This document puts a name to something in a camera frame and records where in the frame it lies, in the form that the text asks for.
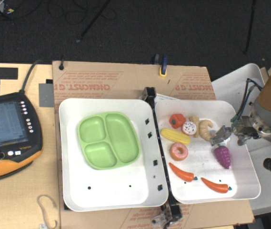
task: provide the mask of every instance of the toy tomato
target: toy tomato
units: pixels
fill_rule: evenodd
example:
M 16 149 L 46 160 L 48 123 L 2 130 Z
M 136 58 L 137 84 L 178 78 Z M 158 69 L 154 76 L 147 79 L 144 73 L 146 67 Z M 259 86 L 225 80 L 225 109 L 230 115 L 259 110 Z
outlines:
M 186 118 L 182 114 L 173 114 L 169 119 L 169 123 L 174 129 L 181 127 L 185 121 Z

